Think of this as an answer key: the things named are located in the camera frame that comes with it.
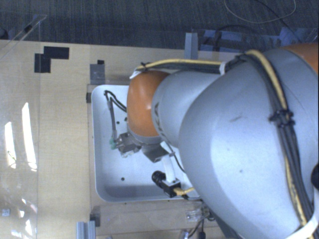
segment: white cable tie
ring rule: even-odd
[[[288,236],[286,239],[307,239],[317,229],[319,224],[319,191],[314,187],[314,214],[301,229]]]
[[[220,66],[219,66],[219,72],[220,75],[224,75],[225,74],[225,66],[226,66],[227,62],[221,62]]]
[[[138,71],[137,68],[134,70],[133,74],[130,76],[130,80],[139,75],[142,71]]]

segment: gray carpet floor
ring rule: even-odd
[[[294,8],[293,0],[259,1],[280,16]],[[227,2],[247,20],[275,17],[254,0]],[[234,17],[224,0],[0,0],[0,27],[10,30],[19,15],[46,14],[42,41],[179,49],[184,48],[186,32],[229,24],[250,27],[261,35],[279,35],[284,23],[318,29],[319,0],[296,0],[296,4],[295,13],[284,22],[256,25]]]

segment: yellow cable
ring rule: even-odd
[[[260,63],[263,65],[268,76],[270,77],[270,79],[272,81],[273,86],[275,87],[275,90],[277,92],[277,95],[279,97],[279,101],[280,101],[282,107],[284,109],[287,109],[288,106],[287,106],[286,98],[284,95],[284,91],[280,85],[280,82],[279,82],[278,77],[275,73],[275,70],[273,69],[270,62],[267,60],[267,58],[261,52],[259,52],[257,50],[249,50],[246,52],[246,54],[255,56],[260,61]],[[295,211],[296,211],[296,213],[298,213],[299,222],[301,223],[302,226],[304,226],[307,224],[307,219],[305,217],[303,208],[301,206],[301,202],[300,202],[298,193],[296,191],[296,188],[295,188],[295,185],[293,182],[293,177],[291,174],[289,162],[288,162],[288,159],[286,156],[285,156],[285,168],[286,168],[286,178],[287,178],[290,197],[292,199]]]
[[[174,188],[173,190],[178,196],[183,196],[183,195],[186,195],[187,193],[193,191],[194,188],[191,187],[191,188],[185,189],[185,190],[182,190],[181,188]]]
[[[155,66],[160,66],[164,64],[181,64],[181,63],[186,63],[186,64],[198,64],[198,65],[214,65],[214,66],[219,66],[221,64],[220,61],[209,61],[209,60],[193,60],[193,59],[164,59],[164,60],[159,60],[153,63],[149,63],[146,65],[139,66],[137,70],[145,69],[145,68],[152,68]]]

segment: orange cap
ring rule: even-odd
[[[127,112],[129,127],[135,134],[158,136],[152,121],[152,100],[156,89],[168,75],[161,71],[147,71],[131,80]]]
[[[283,47],[304,59],[318,74],[318,44],[299,43]]]

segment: white wire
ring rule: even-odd
[[[250,21],[250,20],[246,20],[246,19],[244,19],[244,18],[242,18],[242,17],[236,15],[235,13],[233,13],[233,12],[231,11],[231,9],[227,6],[226,0],[224,0],[224,4],[225,4],[226,9],[227,9],[231,14],[233,14],[236,18],[239,18],[239,19],[241,19],[241,20],[243,20],[243,21],[245,21],[245,22],[253,23],[253,24],[263,24],[263,23],[273,22],[273,21],[276,21],[276,20],[279,20],[279,19],[282,19],[282,18],[286,18],[286,17],[290,16],[291,14],[293,14],[293,13],[296,11],[296,0],[294,0],[294,5],[295,5],[295,6],[294,6],[294,10],[293,10],[291,13],[287,14],[286,16],[282,16],[282,17],[279,17],[279,18],[274,18],[274,19],[266,20],[266,21]]]

